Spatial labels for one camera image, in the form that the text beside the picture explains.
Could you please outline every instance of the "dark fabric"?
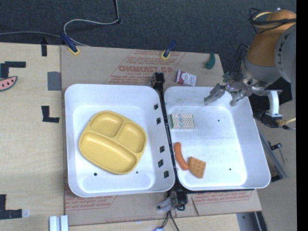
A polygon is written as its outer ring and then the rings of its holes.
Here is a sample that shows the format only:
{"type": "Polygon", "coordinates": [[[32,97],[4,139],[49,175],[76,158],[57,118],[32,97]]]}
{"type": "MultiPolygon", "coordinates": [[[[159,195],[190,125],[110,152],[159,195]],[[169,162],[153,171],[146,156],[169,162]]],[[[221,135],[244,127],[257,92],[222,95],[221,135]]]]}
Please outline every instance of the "dark fabric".
{"type": "MultiPolygon", "coordinates": [[[[163,50],[175,39],[176,51],[219,54],[225,71],[233,64],[238,45],[250,45],[254,38],[248,22],[251,7],[296,12],[296,0],[118,0],[118,6],[122,24],[76,22],[68,26],[69,36],[91,46],[148,50],[163,50]]],[[[0,0],[0,10],[0,33],[60,35],[72,19],[116,19],[113,0],[0,0]]],[[[0,41],[40,44],[42,35],[0,36],[0,41]]]]}

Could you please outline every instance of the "brown cardboard sheet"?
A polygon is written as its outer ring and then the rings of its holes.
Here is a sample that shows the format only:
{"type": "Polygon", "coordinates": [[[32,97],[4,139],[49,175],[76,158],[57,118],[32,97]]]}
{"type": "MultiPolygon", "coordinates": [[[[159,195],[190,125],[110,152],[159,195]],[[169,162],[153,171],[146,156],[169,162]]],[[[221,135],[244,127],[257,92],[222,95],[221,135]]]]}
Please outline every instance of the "brown cardboard sheet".
{"type": "MultiPolygon", "coordinates": [[[[61,46],[63,143],[66,152],[64,93],[73,84],[146,85],[153,73],[165,74],[164,89],[179,86],[175,83],[178,70],[197,76],[196,86],[213,87],[222,82],[222,67],[218,55],[212,69],[206,69],[210,54],[171,52],[167,61],[160,59],[161,51],[79,47],[74,56],[61,46]]],[[[64,170],[67,175],[66,161],[64,170]]],[[[69,189],[65,178],[65,214],[70,225],[110,223],[162,219],[164,212],[156,211],[156,203],[167,197],[166,192],[134,195],[81,198],[69,189]]],[[[188,194],[184,211],[175,211],[176,217],[229,214],[261,210],[256,190],[206,192],[188,194]]]]}

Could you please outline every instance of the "brown toy waffle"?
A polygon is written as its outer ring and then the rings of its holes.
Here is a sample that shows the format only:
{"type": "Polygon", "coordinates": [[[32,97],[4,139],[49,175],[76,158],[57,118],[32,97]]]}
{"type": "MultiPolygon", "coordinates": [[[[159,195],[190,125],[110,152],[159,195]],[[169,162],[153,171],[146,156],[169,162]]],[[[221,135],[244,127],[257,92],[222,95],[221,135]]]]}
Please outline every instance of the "brown toy waffle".
{"type": "Polygon", "coordinates": [[[195,157],[189,158],[189,169],[198,178],[203,178],[206,162],[203,162],[195,157]]]}

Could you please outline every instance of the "yellow divided plate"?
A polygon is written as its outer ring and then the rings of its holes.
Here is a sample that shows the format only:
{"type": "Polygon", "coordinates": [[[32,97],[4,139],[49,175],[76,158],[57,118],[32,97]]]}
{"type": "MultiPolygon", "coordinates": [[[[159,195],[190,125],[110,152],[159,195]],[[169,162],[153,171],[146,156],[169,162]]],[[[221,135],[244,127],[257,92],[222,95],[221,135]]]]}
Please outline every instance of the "yellow divided plate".
{"type": "Polygon", "coordinates": [[[114,174],[131,172],[144,152],[147,136],[132,120],[112,111],[95,114],[79,138],[82,155],[114,174]]]}

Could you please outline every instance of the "sausage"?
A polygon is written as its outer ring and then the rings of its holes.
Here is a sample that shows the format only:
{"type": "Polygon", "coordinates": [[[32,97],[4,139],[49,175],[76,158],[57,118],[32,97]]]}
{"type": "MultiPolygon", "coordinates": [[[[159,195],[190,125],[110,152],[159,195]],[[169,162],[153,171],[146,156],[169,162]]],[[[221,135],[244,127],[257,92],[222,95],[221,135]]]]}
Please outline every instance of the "sausage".
{"type": "Polygon", "coordinates": [[[189,165],[188,163],[186,163],[183,155],[182,155],[182,145],[180,142],[176,142],[174,144],[174,153],[175,153],[175,159],[178,162],[178,164],[180,165],[181,169],[183,170],[188,170],[189,169],[189,165]]]}

